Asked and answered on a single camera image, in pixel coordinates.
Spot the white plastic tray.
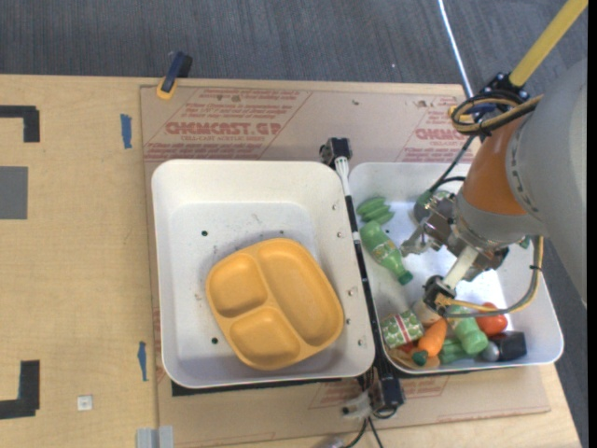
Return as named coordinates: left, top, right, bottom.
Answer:
left=347, top=161, right=565, bottom=375
left=150, top=158, right=377, bottom=390

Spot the green ribbed toy vegetable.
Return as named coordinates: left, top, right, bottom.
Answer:
left=355, top=196, right=396, bottom=226

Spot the orange carrot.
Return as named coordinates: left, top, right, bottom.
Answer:
left=410, top=317, right=450, bottom=368

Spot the red green white can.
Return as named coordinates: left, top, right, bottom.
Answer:
left=379, top=309, right=425, bottom=350

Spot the black cube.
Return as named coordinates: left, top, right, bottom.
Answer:
left=489, top=329, right=529, bottom=363

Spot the light green toy bottle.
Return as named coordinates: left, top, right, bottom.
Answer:
left=449, top=304, right=491, bottom=357

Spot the black block with thin wires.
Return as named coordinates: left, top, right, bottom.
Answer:
left=319, top=136, right=353, bottom=167
left=371, top=374, right=407, bottom=413

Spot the brown cardboard board red print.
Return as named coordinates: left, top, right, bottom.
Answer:
left=139, top=77, right=552, bottom=443

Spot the dark green toy bottle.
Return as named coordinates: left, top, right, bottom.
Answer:
left=358, top=219, right=415, bottom=287

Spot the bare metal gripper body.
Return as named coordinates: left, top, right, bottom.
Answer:
left=421, top=192, right=510, bottom=271

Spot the green toy stalk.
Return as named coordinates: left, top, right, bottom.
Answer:
left=437, top=337, right=469, bottom=365

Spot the orange red toy tomato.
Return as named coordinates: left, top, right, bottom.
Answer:
left=474, top=301, right=509, bottom=338

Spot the orange divided plate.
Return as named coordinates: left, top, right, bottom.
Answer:
left=204, top=236, right=346, bottom=372

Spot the white toy cup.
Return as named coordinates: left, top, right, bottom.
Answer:
left=411, top=298, right=443, bottom=329

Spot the tan pizza slice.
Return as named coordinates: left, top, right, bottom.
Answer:
left=388, top=343, right=442, bottom=371

